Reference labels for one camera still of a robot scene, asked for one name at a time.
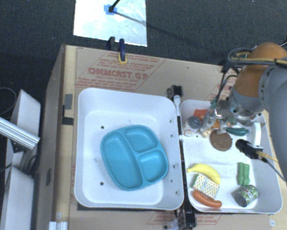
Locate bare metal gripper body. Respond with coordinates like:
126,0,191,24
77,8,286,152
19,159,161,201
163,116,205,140
214,99,259,129

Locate red packet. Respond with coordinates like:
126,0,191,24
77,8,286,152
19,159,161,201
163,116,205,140
192,108,208,119

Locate brown round biscuit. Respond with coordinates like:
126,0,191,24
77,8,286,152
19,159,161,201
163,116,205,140
208,128,234,153

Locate dark green cucumber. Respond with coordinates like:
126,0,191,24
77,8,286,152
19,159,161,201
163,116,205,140
225,125,250,137

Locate white can with grey lid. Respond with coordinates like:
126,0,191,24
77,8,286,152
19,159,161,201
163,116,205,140
181,114,203,139

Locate white plastic tray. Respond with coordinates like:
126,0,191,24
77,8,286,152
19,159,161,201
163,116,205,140
68,86,195,217
169,98,287,220

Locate thin black and white rod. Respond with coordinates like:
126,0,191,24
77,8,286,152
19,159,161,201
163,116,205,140
162,95,204,227

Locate yellow banana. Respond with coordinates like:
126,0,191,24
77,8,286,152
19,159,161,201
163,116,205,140
185,162,224,186

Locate green asparagus bundle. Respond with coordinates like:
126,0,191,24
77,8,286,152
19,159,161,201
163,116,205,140
235,162,252,187

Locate green pea can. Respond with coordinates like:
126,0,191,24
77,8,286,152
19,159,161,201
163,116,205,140
230,182,261,209

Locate orange sausage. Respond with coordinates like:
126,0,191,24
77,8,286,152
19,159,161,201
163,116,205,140
190,189,224,209

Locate blue divided plate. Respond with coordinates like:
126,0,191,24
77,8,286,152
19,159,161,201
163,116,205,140
95,121,173,195

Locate brown cardboard board red print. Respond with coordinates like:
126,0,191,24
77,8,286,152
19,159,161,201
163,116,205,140
59,46,287,230

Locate black cylinder on white bracket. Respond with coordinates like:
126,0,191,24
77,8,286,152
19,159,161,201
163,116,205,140
234,120,266,160

